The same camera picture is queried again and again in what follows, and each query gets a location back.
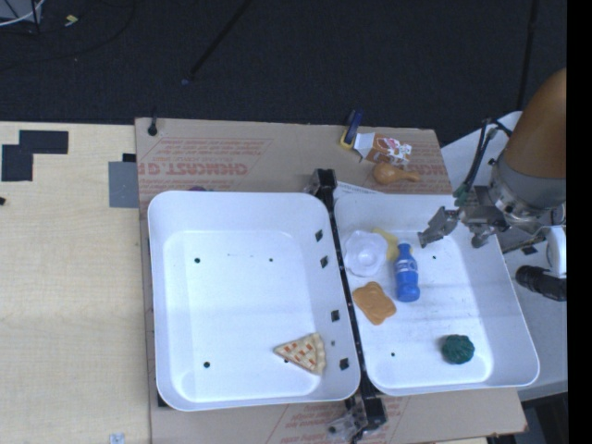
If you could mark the pale yellow toy food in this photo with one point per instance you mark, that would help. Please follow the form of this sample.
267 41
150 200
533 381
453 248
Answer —
390 245

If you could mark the white flower-shaped bowl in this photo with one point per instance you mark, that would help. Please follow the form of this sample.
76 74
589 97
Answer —
365 252

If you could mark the brown chicken drumstick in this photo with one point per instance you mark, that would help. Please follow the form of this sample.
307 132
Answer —
388 174

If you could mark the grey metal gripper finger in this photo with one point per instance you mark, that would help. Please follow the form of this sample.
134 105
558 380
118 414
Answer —
480 239
437 229

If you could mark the black cylinder on white bracket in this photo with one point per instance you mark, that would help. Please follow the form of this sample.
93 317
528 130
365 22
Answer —
541 282

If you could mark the brown bread slice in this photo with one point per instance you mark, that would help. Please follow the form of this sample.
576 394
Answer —
374 303

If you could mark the white and orange carton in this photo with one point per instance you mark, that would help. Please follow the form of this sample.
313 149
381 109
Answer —
386 150

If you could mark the brown cardboard board red print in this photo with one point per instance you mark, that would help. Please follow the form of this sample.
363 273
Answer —
277 164

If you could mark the blue bottle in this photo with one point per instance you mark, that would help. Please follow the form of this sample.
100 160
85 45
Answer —
407 275

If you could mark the white plastic tray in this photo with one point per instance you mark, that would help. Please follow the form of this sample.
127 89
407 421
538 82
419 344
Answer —
240 303
444 312

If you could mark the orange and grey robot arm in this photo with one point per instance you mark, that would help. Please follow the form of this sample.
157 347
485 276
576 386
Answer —
538 141

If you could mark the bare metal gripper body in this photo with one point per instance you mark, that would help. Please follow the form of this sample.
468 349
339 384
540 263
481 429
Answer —
485 213

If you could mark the purple grapes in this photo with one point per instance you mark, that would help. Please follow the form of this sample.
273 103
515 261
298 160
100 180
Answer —
200 188

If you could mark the yellow pizza slice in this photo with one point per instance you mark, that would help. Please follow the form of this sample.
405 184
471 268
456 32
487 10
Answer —
307 352

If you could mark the green broccoli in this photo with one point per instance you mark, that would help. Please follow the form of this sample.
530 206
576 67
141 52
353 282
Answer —
458 349

